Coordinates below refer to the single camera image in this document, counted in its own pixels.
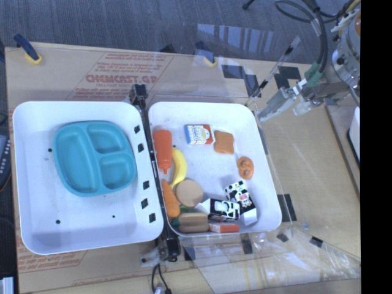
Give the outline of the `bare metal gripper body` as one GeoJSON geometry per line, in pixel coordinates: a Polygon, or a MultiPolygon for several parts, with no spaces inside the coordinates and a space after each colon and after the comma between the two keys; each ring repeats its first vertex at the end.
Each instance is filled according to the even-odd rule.
{"type": "Polygon", "coordinates": [[[306,101],[339,102],[349,94],[360,96],[360,62],[348,50],[335,50],[331,64],[323,72],[320,67],[315,62],[305,73],[301,95],[306,101]]]}

